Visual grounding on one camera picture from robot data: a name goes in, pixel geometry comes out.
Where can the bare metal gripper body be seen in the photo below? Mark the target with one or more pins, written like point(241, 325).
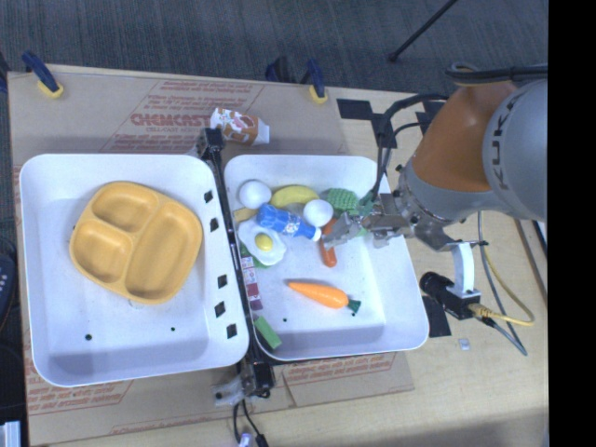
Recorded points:
point(396, 221)

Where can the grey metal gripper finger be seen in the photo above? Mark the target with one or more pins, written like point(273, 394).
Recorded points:
point(347, 221)
point(342, 239)

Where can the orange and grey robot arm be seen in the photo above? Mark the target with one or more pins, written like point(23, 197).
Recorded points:
point(465, 156)

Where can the orange sausage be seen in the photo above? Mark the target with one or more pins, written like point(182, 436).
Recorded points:
point(329, 256)

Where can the green waffle-textured toy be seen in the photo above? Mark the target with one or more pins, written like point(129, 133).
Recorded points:
point(342, 198)

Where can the yellow banana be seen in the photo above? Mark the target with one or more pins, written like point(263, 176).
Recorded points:
point(293, 196)

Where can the orange carrot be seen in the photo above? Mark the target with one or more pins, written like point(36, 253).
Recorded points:
point(319, 293)

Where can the blue and white bottle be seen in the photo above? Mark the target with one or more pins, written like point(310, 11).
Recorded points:
point(279, 220)

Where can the white fried egg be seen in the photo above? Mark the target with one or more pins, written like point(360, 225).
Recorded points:
point(263, 242)

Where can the green toy leaf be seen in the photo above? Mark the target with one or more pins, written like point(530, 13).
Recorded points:
point(247, 254)

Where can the red and white packet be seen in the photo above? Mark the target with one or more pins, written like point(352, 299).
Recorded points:
point(251, 282)

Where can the white plastic tray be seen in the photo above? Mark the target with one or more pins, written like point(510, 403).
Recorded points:
point(70, 352)
point(326, 338)

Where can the small yellow toy piece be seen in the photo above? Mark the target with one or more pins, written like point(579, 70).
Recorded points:
point(243, 214)

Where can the green block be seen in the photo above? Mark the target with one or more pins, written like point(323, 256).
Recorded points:
point(268, 332)

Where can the thin black rod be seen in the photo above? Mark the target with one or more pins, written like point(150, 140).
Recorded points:
point(222, 193)

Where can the white and brown carton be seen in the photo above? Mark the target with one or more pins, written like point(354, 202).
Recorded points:
point(242, 126)

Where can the yellow divided plate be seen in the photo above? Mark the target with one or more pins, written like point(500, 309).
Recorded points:
point(139, 245)

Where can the brown cardboard board red print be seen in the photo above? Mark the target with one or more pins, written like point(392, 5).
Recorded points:
point(107, 110)

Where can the black cylinder on white bracket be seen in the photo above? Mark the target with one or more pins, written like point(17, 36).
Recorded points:
point(449, 291)

